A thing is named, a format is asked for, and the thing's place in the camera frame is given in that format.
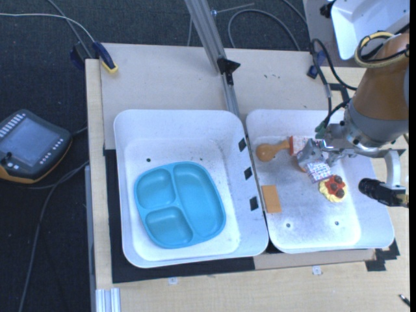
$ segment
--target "dark background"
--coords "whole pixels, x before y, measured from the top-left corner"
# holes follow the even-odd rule
[[[52,0],[69,18],[102,43],[185,46],[189,14],[183,0]],[[302,0],[288,0],[302,14]],[[280,0],[208,0],[224,47],[231,47],[228,21],[247,8],[275,15],[308,50],[305,23]],[[0,0],[3,13],[57,11],[46,0]],[[91,48],[89,38],[78,30]],[[295,51],[287,33],[272,19],[241,14],[232,25],[236,47]],[[70,60],[78,39],[56,18],[0,16],[0,121],[28,109],[71,132],[85,126],[85,75]],[[192,46],[200,46],[192,32]],[[61,164],[36,186],[59,180],[88,160],[87,133],[77,135]],[[41,208],[51,189],[0,181],[0,311],[17,311],[31,258]],[[81,170],[54,191],[42,221],[24,311],[89,311],[85,179]]]

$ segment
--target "brown toy drumstick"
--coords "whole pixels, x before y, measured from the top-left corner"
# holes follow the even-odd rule
[[[260,161],[268,162],[273,159],[277,152],[282,149],[289,149],[290,147],[291,145],[288,140],[283,140],[279,144],[262,143],[256,148],[255,154]]]

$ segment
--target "wooden table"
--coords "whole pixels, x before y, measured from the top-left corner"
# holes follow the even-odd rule
[[[119,289],[123,312],[408,310],[398,297],[410,297],[409,212],[404,208],[389,209],[400,255],[386,262],[386,271],[367,271],[363,261],[375,259],[374,250],[264,253],[254,257],[255,270],[249,272],[113,284],[103,156],[103,147],[114,147],[112,116],[123,108],[225,109],[225,103],[220,79],[213,75],[200,47],[107,44],[107,49],[119,64],[119,75],[107,74],[98,60],[86,61],[92,196],[89,224],[90,245],[94,247],[92,288],[96,289],[92,297],[102,299],[111,289],[117,296]],[[258,108],[326,109],[324,87],[318,79],[306,76],[311,65],[308,53],[241,49],[228,49],[226,53],[242,64],[234,73],[242,120]],[[187,70],[189,66],[193,66],[192,72]],[[341,78],[351,85],[359,83],[363,72],[359,68],[339,68]],[[329,82],[335,82],[329,69],[325,68],[324,73]],[[114,82],[120,84],[120,92],[109,102],[103,93],[108,91],[107,84]],[[199,96],[163,97],[172,91],[168,89],[172,84],[181,88],[178,91],[182,94],[194,90],[192,82],[199,82]],[[149,95],[140,101],[129,100],[129,96],[135,97],[134,88],[140,86],[148,88]],[[340,98],[335,94],[333,101],[337,103]],[[400,138],[395,148],[408,149],[408,145]],[[408,156],[408,151],[401,156],[402,184],[407,193]],[[373,165],[378,178],[385,180],[385,163],[377,160]]]

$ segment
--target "blue plate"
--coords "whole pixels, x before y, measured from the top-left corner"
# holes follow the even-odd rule
[[[163,248],[208,241],[226,224],[213,179],[194,162],[177,162],[144,172],[135,183],[135,200],[148,235]]]

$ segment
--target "white container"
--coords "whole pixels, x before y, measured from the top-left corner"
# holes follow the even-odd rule
[[[223,110],[125,110],[114,121],[120,188],[122,246],[141,268],[247,257],[262,253],[268,233],[241,121]],[[148,236],[134,198],[137,177],[152,168],[191,161],[210,173],[226,212],[222,232],[184,248],[157,246]],[[252,210],[250,199],[259,207]]]
[[[348,60],[364,37],[379,30],[395,34],[409,24],[410,0],[336,0],[331,18],[339,55]],[[371,42],[366,52],[377,45]]]
[[[246,126],[252,151],[262,143],[277,144],[290,136],[314,137],[316,126],[326,117],[319,110],[255,110]],[[331,123],[343,119],[336,112]],[[394,229],[387,207],[358,190],[367,177],[375,179],[371,160],[357,156],[345,158],[331,168],[347,185],[346,198],[328,201],[302,172],[296,156],[281,150],[269,162],[253,161],[259,185],[275,185],[281,212],[266,214],[270,240],[285,253],[385,248],[394,239]]]

